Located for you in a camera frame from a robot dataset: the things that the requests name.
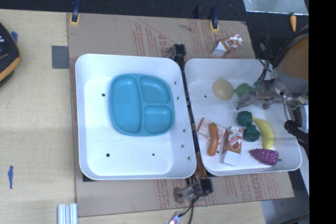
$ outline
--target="cardboard sheet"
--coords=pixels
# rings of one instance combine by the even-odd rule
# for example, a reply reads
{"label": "cardboard sheet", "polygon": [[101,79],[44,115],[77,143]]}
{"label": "cardboard sheet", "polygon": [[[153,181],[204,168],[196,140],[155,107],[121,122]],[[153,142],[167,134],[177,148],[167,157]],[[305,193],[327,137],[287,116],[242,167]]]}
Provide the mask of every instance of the cardboard sheet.
{"label": "cardboard sheet", "polygon": [[[126,212],[185,208],[173,197],[184,179],[91,181],[79,166],[75,63],[88,53],[165,57],[174,44],[184,44],[185,60],[192,58],[254,59],[243,22],[219,21],[211,31],[209,20],[81,14],[78,25],[67,15],[76,196],[79,217]],[[239,34],[244,45],[224,57],[213,56],[218,42]],[[214,192],[195,206],[231,204],[293,197],[287,172],[212,177]]]}

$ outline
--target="blue plate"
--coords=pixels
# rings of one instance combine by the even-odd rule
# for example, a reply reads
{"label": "blue plate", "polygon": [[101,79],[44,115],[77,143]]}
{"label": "blue plate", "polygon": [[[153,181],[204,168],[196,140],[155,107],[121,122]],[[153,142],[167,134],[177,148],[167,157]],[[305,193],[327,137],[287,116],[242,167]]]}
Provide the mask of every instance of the blue plate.
{"label": "blue plate", "polygon": [[126,135],[161,135],[174,125],[172,92],[155,76],[116,76],[110,86],[109,107],[113,125]]}

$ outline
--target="green pepper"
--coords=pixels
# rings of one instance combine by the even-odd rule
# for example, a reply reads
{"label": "green pepper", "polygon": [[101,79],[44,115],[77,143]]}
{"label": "green pepper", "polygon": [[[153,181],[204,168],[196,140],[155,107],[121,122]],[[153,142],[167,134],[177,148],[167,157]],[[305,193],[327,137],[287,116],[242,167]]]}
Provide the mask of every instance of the green pepper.
{"label": "green pepper", "polygon": [[240,126],[249,126],[252,124],[252,113],[249,111],[240,111],[236,118],[237,123]]}
{"label": "green pepper", "polygon": [[260,137],[260,132],[257,130],[255,125],[249,125],[243,131],[243,139],[249,142],[254,142]]}

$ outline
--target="orange hot dog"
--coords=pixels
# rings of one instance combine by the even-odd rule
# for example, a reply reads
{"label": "orange hot dog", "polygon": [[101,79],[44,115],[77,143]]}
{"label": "orange hot dog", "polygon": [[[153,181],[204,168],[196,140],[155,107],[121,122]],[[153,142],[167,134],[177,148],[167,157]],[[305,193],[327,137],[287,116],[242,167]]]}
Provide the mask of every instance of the orange hot dog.
{"label": "orange hot dog", "polygon": [[210,132],[210,145],[208,148],[209,156],[214,156],[218,147],[218,129],[216,123],[209,124],[209,132]]}

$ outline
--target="yellow toy banana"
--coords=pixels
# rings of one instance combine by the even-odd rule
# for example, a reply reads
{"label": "yellow toy banana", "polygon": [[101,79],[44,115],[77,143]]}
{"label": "yellow toy banana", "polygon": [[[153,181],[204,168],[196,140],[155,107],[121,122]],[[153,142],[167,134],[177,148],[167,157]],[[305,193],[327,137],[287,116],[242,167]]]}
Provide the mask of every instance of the yellow toy banana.
{"label": "yellow toy banana", "polygon": [[274,145],[274,132],[269,123],[265,120],[258,119],[252,115],[253,121],[258,126],[263,137],[263,148],[269,150]]}

